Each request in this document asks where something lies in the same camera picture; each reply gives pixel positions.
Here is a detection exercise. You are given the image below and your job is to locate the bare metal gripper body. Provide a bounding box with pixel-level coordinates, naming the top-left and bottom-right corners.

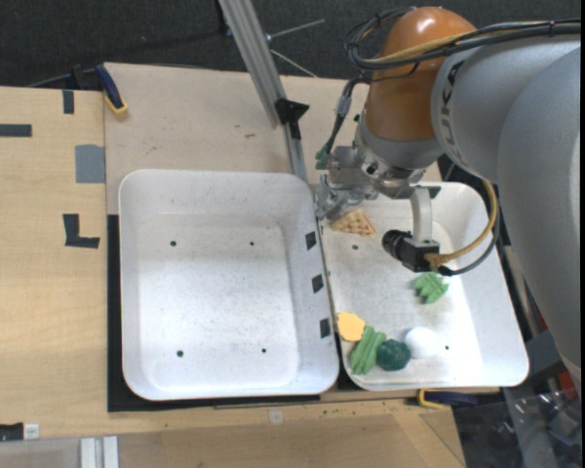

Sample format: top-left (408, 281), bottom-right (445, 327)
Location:
top-left (321, 145), bottom-right (424, 203)

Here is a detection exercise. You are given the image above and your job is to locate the yellow biscuit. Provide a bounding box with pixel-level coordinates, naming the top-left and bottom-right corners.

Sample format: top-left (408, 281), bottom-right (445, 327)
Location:
top-left (336, 311), bottom-right (367, 342)

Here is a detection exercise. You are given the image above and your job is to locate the green bean bundle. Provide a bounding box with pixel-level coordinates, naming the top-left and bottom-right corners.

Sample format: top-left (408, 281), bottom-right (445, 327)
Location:
top-left (348, 325), bottom-right (387, 376)

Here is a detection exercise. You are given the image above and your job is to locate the dark green broccoli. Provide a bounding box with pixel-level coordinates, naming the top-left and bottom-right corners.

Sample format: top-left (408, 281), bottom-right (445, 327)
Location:
top-left (375, 338), bottom-right (412, 372)

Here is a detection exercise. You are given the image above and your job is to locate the white plastic tray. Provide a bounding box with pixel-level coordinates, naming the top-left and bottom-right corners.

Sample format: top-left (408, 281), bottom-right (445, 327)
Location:
top-left (316, 180), bottom-right (531, 393)
top-left (118, 168), bottom-right (341, 403)

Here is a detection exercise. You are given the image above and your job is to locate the light green leaf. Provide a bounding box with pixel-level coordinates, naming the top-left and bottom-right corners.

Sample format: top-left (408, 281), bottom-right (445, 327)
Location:
top-left (412, 271), bottom-right (450, 306)

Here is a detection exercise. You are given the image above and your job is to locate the tan waffle slice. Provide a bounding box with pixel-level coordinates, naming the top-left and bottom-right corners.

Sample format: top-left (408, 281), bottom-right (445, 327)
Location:
top-left (329, 208), bottom-right (377, 239)

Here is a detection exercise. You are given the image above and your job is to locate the pale brown flat board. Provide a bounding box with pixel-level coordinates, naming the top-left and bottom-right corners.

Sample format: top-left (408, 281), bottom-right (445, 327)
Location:
top-left (102, 61), bottom-right (501, 410)

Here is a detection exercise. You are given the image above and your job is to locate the black cylinder on white bracket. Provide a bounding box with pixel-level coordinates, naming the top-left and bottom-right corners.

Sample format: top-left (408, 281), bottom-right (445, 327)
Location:
top-left (381, 186), bottom-right (442, 274)

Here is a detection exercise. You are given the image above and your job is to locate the white egg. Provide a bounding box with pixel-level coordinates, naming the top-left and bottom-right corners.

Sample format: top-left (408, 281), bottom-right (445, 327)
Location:
top-left (404, 326), bottom-right (441, 361)

